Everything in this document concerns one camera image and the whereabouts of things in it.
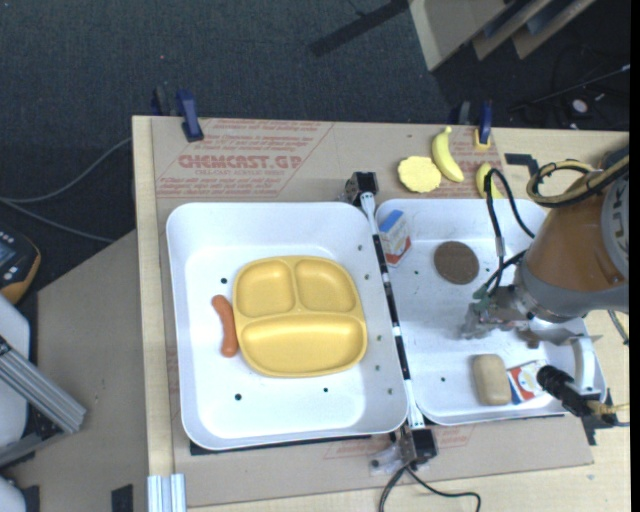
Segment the yellow banana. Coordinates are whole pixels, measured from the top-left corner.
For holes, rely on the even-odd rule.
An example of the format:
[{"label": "yellow banana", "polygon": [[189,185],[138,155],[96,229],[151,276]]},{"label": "yellow banana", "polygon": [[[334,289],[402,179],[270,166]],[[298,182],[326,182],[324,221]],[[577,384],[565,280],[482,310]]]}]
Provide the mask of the yellow banana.
[{"label": "yellow banana", "polygon": [[[491,164],[485,162],[478,168],[478,171],[476,172],[476,186],[478,187],[478,192],[480,192],[480,195],[485,199],[487,197],[487,194],[484,191],[484,177],[490,170]],[[500,193],[493,180],[491,180],[491,197],[493,199],[504,199],[504,196]]]},{"label": "yellow banana", "polygon": [[464,180],[462,169],[456,163],[449,151],[449,134],[451,133],[451,126],[447,126],[442,132],[433,138],[431,143],[431,153],[433,161],[440,169],[440,172],[444,174],[451,181],[460,182]]}]

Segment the black clamp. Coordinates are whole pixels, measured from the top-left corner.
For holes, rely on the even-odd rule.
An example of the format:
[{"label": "black clamp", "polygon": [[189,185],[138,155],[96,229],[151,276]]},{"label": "black clamp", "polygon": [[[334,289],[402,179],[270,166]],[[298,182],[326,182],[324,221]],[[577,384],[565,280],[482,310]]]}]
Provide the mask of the black clamp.
[{"label": "black clamp", "polygon": [[182,131],[187,141],[195,142],[204,139],[204,133],[198,122],[196,99],[188,89],[178,89],[176,92],[177,110],[171,107],[164,87],[158,86],[153,90],[151,97],[151,111],[156,116],[182,116]]},{"label": "black clamp", "polygon": [[354,172],[344,186],[346,201],[353,206],[360,206],[360,195],[363,192],[378,193],[378,179],[375,172]]}]

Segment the dark carpet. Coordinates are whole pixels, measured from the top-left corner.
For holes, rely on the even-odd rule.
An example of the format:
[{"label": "dark carpet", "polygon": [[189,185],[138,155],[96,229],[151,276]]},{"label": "dark carpet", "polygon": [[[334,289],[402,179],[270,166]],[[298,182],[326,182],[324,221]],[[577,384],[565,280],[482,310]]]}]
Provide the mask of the dark carpet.
[{"label": "dark carpet", "polygon": [[[520,60],[510,41],[484,61],[466,45],[426,68],[405,0],[113,0],[0,3],[0,198],[38,198],[72,182],[151,114],[156,86],[191,90],[201,116],[394,123],[449,121],[482,102],[493,125],[629,130],[631,1],[600,0]],[[575,88],[614,73],[588,87]],[[570,89],[567,94],[540,98]],[[586,97],[588,117],[567,116]],[[523,102],[527,108],[515,108]],[[77,185],[0,222],[43,262],[35,293],[135,227],[132,150],[113,151]]]}]

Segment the beige table surface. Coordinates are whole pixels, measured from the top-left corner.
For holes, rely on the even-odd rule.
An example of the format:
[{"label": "beige table surface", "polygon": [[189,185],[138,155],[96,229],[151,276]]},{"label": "beige table surface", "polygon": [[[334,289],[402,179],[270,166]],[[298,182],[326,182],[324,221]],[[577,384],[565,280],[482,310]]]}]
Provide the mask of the beige table surface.
[{"label": "beige table surface", "polygon": [[[151,475],[175,472],[168,397],[159,239],[153,168],[152,117],[132,119],[134,141],[137,233],[140,268],[140,300],[144,352],[148,465]],[[603,154],[629,142],[623,132],[559,130],[492,130],[502,167],[517,197],[525,197],[527,174],[522,167],[506,164],[504,153],[531,154],[539,164],[577,158],[595,164]],[[628,318],[623,317],[628,328]],[[603,334],[596,343],[598,357],[616,403],[629,401],[629,351],[621,343],[609,317],[594,312],[587,317],[591,333]],[[622,413],[621,419],[627,419]],[[475,491],[482,496],[482,510],[489,511],[623,511],[631,510],[630,429],[598,430],[592,447],[594,464],[568,469],[534,471],[491,477],[439,482],[443,491]],[[205,511],[373,511],[380,489],[329,493],[306,497],[190,508]],[[400,485],[385,510],[471,511],[471,498],[448,500],[418,485]]]}]

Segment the yellow plate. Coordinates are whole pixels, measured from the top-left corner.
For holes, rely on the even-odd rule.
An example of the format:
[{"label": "yellow plate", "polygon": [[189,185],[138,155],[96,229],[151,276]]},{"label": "yellow plate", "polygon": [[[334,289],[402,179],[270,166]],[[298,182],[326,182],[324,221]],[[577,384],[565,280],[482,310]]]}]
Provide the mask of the yellow plate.
[{"label": "yellow plate", "polygon": [[238,343],[273,377],[311,377],[357,364],[367,349],[358,291],[336,262],[281,256],[245,265],[233,284]]}]

